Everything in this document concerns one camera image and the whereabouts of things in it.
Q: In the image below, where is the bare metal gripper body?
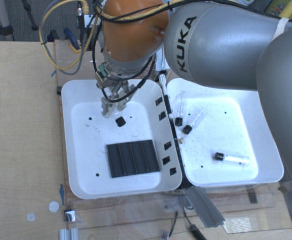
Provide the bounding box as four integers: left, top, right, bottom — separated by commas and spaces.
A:
96, 62, 152, 99

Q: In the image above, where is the clear tube with black cap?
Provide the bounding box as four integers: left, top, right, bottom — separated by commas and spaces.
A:
213, 151, 250, 167
109, 108, 127, 128
172, 91, 187, 128
182, 108, 207, 135

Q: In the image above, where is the black grooved rectangular rack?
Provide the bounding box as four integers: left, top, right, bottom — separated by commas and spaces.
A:
106, 139, 161, 179

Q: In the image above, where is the black cylinder on white bracket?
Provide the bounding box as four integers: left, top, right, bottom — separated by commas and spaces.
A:
76, 0, 113, 36

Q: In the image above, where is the white plastic tray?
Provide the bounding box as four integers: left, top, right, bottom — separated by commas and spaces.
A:
61, 78, 183, 200
165, 77, 285, 188

